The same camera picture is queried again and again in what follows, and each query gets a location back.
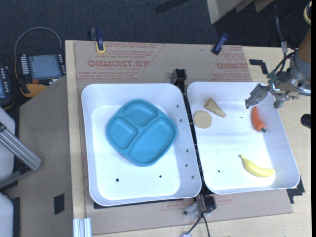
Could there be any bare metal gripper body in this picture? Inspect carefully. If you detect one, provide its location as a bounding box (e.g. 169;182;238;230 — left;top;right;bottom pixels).
267;70;312;101

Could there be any orange carrot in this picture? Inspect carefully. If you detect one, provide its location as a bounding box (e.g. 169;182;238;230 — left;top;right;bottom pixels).
251;106;267;133

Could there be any pale yellow pizza slice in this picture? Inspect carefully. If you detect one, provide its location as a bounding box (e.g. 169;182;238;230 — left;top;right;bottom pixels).
204;97;227;118

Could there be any white plastic tray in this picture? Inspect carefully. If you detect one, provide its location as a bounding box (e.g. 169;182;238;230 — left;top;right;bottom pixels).
186;81;301;195
81;83;203;207

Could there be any beige round biscuit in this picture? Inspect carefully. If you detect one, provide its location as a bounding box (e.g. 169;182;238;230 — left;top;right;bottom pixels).
193;110;213;129

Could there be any yellow banana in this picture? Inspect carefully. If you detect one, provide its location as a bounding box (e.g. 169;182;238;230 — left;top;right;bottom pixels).
238;154;276;178

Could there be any thin black and white rod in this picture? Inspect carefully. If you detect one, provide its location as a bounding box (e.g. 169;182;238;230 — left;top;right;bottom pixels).
179;82;207;196

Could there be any brown cardboard board red print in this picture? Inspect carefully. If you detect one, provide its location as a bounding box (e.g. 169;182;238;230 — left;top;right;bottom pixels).
74;41;295;236

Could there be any blue divided plate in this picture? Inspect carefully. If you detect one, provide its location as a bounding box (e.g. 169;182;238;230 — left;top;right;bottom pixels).
106;99;178;167

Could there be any black block with thin wires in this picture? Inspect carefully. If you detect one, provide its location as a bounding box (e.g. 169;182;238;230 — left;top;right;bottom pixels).
170;68;187;86
202;195;217;211

